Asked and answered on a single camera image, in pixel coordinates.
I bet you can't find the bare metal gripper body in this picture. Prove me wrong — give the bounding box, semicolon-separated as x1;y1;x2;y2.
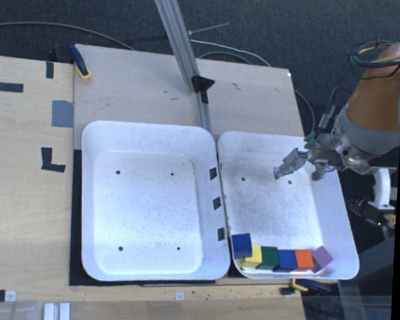
306;127;374;176

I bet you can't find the white plastic tray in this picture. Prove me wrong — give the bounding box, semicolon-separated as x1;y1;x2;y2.
209;130;368;286
73;118;239;290

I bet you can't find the purple cube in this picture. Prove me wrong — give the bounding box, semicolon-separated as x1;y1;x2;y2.
310;244;335;274

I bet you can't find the orange cube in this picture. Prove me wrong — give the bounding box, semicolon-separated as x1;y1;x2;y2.
293;248;316;271

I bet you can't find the green cube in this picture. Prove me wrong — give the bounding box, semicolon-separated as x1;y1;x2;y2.
258;246;281;271

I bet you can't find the blue cube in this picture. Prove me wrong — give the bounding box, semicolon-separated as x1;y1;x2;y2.
229;232;254;261
274;248;299;274

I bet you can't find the yellow cube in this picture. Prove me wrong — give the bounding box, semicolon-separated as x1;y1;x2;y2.
236;243;264;270

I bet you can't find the pale wood board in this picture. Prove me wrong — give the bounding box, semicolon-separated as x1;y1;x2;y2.
59;43;351;296

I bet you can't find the black cylinder on white bracket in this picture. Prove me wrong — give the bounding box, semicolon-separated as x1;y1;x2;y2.
346;165;400;230

